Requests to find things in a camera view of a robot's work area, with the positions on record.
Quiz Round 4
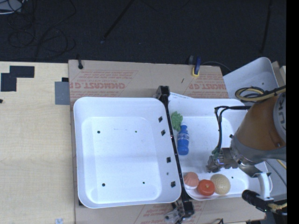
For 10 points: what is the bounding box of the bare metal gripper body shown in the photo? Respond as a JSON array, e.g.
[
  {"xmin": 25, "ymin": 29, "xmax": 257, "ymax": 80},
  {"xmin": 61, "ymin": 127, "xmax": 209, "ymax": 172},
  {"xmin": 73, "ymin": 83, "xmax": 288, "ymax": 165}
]
[{"xmin": 219, "ymin": 147, "xmax": 252, "ymax": 173}]

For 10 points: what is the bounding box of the white plastic tray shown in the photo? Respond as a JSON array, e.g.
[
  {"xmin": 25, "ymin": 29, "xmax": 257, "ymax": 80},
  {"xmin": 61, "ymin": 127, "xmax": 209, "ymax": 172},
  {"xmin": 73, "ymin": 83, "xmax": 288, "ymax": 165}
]
[
  {"xmin": 167, "ymin": 98, "xmax": 266, "ymax": 201},
  {"xmin": 73, "ymin": 96, "xmax": 183, "ymax": 210}
]

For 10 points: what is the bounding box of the blue plastic bottle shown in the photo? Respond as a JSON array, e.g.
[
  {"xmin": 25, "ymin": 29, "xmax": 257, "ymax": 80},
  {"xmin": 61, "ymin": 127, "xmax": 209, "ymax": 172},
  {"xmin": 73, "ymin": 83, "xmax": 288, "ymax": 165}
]
[{"xmin": 176, "ymin": 124, "xmax": 191, "ymax": 156}]

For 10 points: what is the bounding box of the thin black rod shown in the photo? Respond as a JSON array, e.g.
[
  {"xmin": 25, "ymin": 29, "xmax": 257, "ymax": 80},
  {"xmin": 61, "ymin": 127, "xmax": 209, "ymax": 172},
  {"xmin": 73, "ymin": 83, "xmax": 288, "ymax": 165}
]
[{"xmin": 162, "ymin": 94, "xmax": 190, "ymax": 206}]

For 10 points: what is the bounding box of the black block with thin wires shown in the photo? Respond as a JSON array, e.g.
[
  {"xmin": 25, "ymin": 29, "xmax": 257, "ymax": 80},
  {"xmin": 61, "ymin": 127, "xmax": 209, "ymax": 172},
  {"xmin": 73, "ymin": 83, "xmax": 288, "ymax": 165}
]
[
  {"xmin": 181, "ymin": 200, "xmax": 196, "ymax": 218},
  {"xmin": 155, "ymin": 85, "xmax": 171, "ymax": 100}
]

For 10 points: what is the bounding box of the green broccoli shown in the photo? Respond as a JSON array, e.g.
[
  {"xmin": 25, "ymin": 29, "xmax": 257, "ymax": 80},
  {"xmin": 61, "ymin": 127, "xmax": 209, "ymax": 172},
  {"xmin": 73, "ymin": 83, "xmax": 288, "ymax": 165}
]
[{"xmin": 170, "ymin": 111, "xmax": 184, "ymax": 133}]

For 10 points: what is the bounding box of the black cylinder on white bracket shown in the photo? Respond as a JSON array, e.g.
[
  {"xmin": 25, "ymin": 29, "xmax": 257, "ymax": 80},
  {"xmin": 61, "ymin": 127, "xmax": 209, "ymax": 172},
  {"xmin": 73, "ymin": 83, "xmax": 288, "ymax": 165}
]
[{"xmin": 241, "ymin": 172, "xmax": 275, "ymax": 212}]

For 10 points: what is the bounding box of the beige round bread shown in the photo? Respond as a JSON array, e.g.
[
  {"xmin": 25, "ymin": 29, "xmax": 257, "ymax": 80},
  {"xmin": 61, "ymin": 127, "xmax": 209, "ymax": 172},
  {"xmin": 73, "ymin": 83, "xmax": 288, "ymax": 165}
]
[{"xmin": 210, "ymin": 173, "xmax": 232, "ymax": 196}]

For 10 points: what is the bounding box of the pink shell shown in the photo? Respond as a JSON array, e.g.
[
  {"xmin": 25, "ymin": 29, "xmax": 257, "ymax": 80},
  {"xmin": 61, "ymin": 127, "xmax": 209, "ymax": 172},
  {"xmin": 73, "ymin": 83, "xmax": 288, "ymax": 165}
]
[{"xmin": 183, "ymin": 171, "xmax": 200, "ymax": 190}]

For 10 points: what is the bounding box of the red tomato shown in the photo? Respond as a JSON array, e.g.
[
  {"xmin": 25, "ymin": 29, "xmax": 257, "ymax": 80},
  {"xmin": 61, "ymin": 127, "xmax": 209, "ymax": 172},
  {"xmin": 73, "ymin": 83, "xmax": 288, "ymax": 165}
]
[{"xmin": 196, "ymin": 179, "xmax": 216, "ymax": 197}]

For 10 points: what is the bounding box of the white printed paper sheet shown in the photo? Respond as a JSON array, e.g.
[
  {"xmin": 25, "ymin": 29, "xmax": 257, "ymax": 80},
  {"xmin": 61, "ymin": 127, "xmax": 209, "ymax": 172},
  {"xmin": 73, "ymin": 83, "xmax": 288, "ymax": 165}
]
[{"xmin": 168, "ymin": 91, "xmax": 195, "ymax": 100}]

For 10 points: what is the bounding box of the brown cardboard board, red print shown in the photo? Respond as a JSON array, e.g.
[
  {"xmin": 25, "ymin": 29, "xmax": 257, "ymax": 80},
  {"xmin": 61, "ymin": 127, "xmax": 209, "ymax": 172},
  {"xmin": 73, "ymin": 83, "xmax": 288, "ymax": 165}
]
[{"xmin": 68, "ymin": 59, "xmax": 267, "ymax": 224}]

